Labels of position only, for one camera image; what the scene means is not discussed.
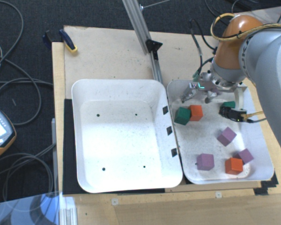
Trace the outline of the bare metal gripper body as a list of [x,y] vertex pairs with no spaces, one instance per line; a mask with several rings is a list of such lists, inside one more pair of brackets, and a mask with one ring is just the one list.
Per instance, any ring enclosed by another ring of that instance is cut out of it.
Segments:
[[238,86],[238,82],[229,82],[213,72],[195,72],[193,80],[189,83],[189,95],[194,96],[197,92],[233,92]]

